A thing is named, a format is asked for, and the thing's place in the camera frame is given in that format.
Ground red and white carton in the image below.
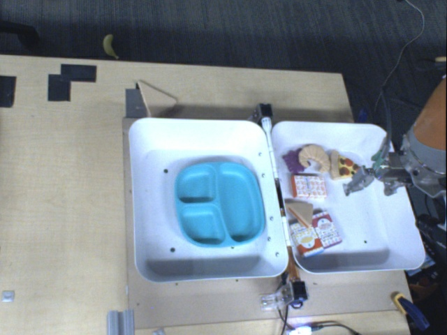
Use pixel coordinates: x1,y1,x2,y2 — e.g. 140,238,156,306
311,210,344,249

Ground white plastic tray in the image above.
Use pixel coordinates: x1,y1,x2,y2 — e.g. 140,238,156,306
270,120,427,275
127,117,290,283

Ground pizza slice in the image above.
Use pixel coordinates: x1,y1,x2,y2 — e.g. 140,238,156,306
329,149,361,181

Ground purple grapes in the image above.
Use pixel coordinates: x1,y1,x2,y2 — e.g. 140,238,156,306
281,147,308,175

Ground yellow banana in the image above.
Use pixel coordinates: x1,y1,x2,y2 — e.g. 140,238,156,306
102,33,120,60

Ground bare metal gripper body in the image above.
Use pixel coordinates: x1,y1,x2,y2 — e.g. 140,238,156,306
375,151,447,199

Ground yellow and orange carton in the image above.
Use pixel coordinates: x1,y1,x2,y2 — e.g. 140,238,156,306
288,221,325,259

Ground black block with thin wires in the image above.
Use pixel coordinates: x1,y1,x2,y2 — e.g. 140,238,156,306
256,103,274,120
291,280,310,309

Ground blue divided plate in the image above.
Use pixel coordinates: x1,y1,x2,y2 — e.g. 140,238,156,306
173,161,267,248

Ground orange and white patterned carton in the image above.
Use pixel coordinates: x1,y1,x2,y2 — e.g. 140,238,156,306
291,174,329,200

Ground tan sandwich wedge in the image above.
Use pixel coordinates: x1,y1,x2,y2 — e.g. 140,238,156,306
284,198,314,228

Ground tan croissant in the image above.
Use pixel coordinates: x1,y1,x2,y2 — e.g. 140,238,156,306
298,144,332,174

